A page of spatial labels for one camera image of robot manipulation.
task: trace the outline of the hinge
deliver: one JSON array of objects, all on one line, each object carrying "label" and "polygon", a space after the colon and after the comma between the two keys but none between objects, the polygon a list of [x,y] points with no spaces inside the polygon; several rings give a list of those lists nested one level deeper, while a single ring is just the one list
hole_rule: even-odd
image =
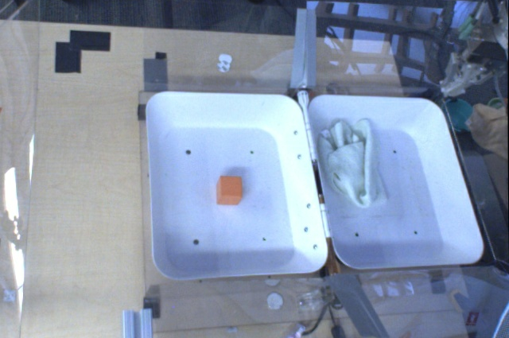
[{"label": "hinge", "polygon": [[311,162],[315,165],[317,162],[317,152],[313,142],[313,132],[311,131],[311,123],[309,123],[309,95],[307,91],[299,91],[297,93],[297,100],[302,109],[302,116],[304,117],[305,134],[308,137],[309,154],[311,156]]},{"label": "hinge", "polygon": [[328,211],[325,204],[320,204],[321,222],[324,224],[325,238],[331,237],[331,228],[328,226]]}]

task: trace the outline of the metal bracket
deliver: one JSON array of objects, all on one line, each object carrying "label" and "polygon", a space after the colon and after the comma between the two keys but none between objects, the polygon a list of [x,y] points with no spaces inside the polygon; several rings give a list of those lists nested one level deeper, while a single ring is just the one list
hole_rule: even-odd
[{"label": "metal bracket", "polygon": [[295,23],[292,76],[289,87],[303,89],[317,85],[317,15],[298,9]]},{"label": "metal bracket", "polygon": [[321,210],[321,221],[324,224],[325,238],[330,238],[331,237],[331,228],[328,225],[328,211],[327,211],[327,207],[325,207],[325,204],[320,204],[320,210]]},{"label": "metal bracket", "polygon": [[123,338],[153,338],[152,310],[143,309],[139,313],[122,313]]},{"label": "metal bracket", "polygon": [[327,278],[327,283],[343,304],[360,336],[389,338],[387,330],[367,298],[357,276],[334,274]]},{"label": "metal bracket", "polygon": [[305,133],[308,137],[309,154],[311,162],[315,164],[317,162],[317,151],[315,150],[315,144],[313,142],[313,132],[311,131],[311,123],[309,122],[309,95],[307,91],[299,91],[297,93],[297,101],[302,109],[302,116],[304,117]]}]

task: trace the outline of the cable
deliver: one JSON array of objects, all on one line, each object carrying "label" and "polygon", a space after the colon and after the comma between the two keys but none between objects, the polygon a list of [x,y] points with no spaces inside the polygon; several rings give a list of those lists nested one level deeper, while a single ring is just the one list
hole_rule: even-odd
[{"label": "cable", "polygon": [[499,77],[496,74],[493,75],[493,84],[495,85],[495,92],[496,95],[499,97],[500,102],[502,102],[502,104],[505,105],[505,101],[503,100],[502,92],[500,90]]},{"label": "cable", "polygon": [[317,322],[315,323],[315,325],[314,325],[311,329],[308,329],[308,330],[304,331],[304,332],[302,333],[302,336],[311,335],[311,334],[313,334],[313,333],[317,330],[318,325],[320,325],[321,321],[324,319],[324,315],[325,315],[325,313],[327,312],[327,308],[329,308],[329,306],[330,306],[331,304],[332,304],[332,301],[328,302],[327,304],[325,304],[325,305],[322,307],[322,309],[321,309],[321,311],[320,311],[320,315],[318,316],[318,320],[317,320]]},{"label": "cable", "polygon": [[328,313],[329,313],[329,314],[330,314],[330,316],[331,316],[332,325],[333,325],[334,327],[336,327],[336,326],[337,326],[337,324],[336,324],[336,319],[334,318],[334,314],[332,314],[332,308],[331,308],[331,305],[328,307]]},{"label": "cable", "polygon": [[[476,8],[470,13],[465,21],[460,25],[458,32],[461,40],[466,40],[470,37],[470,34],[474,30],[477,22],[481,19],[484,9],[488,6],[488,0],[479,0],[476,4]],[[498,17],[498,11],[496,14],[492,14],[493,18]]]}]

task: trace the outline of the wire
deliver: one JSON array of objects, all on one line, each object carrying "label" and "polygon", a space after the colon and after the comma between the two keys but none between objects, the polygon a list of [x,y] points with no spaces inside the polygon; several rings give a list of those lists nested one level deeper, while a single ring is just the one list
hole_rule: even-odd
[{"label": "wire", "polygon": [[336,327],[337,326],[336,319],[334,318],[334,314],[332,314],[332,306],[331,305],[328,307],[328,313],[331,316],[332,325],[334,325]]},{"label": "wire", "polygon": [[330,307],[331,304],[332,304],[332,301],[328,302],[327,304],[325,304],[322,307],[322,309],[320,311],[320,315],[318,316],[318,319],[317,319],[317,322],[315,323],[315,325],[311,329],[304,331],[302,333],[302,336],[311,335],[317,330],[318,325],[320,325],[321,321],[324,319],[324,315],[327,312],[327,309]]},{"label": "wire", "polygon": [[503,100],[502,92],[500,90],[499,77],[496,74],[493,75],[493,84],[495,85],[495,92],[496,95],[499,97],[500,102],[502,102],[502,104],[505,105],[505,101]]}]

